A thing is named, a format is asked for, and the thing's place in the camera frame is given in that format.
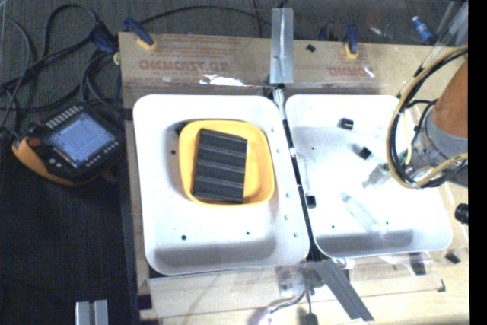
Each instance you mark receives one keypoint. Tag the blue bottle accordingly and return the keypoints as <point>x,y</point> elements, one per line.
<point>421,28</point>

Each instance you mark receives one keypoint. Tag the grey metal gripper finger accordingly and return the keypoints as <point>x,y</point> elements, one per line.
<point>376,174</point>

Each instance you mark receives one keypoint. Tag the dark grey ribbed block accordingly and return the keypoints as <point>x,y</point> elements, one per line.
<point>220,165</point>

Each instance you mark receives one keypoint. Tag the yellow divided plate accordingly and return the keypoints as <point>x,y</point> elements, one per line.
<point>262,163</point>

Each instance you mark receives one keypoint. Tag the white plastic tray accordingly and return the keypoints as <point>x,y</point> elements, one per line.
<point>403,201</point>
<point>213,232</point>

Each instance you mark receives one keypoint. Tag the black cylinder on white bracket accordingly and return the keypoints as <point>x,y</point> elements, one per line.
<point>462,213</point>

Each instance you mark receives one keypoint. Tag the black cube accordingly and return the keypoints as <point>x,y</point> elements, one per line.
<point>365,153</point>

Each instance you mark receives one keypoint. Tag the clear plastic bottle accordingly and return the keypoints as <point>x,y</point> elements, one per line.
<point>359,211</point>

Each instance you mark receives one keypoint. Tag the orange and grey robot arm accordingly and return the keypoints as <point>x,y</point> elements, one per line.
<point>452,106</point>

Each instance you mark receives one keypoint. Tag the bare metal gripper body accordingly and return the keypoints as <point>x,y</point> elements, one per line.
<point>422,160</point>

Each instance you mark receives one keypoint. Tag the brown cardboard board, red print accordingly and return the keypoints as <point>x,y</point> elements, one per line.
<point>213,61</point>

